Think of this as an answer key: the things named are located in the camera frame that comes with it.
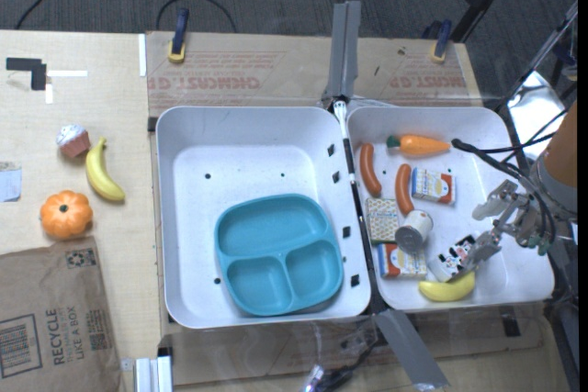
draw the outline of orange pumpkin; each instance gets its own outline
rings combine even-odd
[[[92,216],[94,212],[88,198],[71,190],[49,196],[40,209],[43,229],[57,239],[68,239],[81,234]]]

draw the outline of toy cupcake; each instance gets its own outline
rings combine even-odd
[[[90,149],[88,132],[79,124],[63,126],[55,141],[60,150],[72,158]]]

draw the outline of can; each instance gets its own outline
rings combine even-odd
[[[406,215],[404,223],[396,230],[396,243],[403,252],[415,253],[423,247],[432,228],[431,216],[420,209],[415,209]]]

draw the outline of toy carrot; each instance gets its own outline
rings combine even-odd
[[[394,136],[389,136],[386,139],[386,145],[389,149],[399,148],[401,152],[411,155],[426,155],[430,153],[438,153],[448,151],[451,144],[441,140],[426,138],[424,136],[416,136],[414,134],[406,134],[399,140]]]

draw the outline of white plastic tray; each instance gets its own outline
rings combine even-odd
[[[382,183],[381,197],[395,198],[394,181],[403,162],[445,173],[450,170],[456,176],[457,201],[454,206],[413,201],[415,208],[428,212],[434,222],[424,246],[427,260],[468,234],[478,236],[492,228],[492,218],[477,221],[471,217],[471,212],[486,201],[486,196],[507,175],[475,155],[454,148],[436,156],[415,158],[386,147],[386,138],[390,134],[420,134],[446,141],[458,138],[480,149],[506,147],[510,145],[506,127],[491,110],[481,107],[369,106],[352,111],[347,125],[357,163],[363,143],[371,142],[375,147],[374,169]],[[501,156],[494,154],[498,160]],[[356,174],[365,205],[368,192],[358,168]],[[503,249],[476,273],[473,293],[458,302],[430,301],[418,291],[418,281],[412,279],[383,279],[378,275],[379,292],[391,307],[406,311],[532,302],[549,297],[554,277],[548,258],[537,255],[537,250],[520,247],[507,234],[503,235],[501,245]],[[372,253],[377,263],[378,254],[373,248]]]
[[[179,106],[160,116],[156,137],[165,302],[178,323],[204,329],[337,319],[367,307],[368,270],[334,116],[318,107]],[[214,227],[228,207],[286,193],[308,196],[325,211],[344,280],[319,306],[256,317],[238,309],[223,283]]]

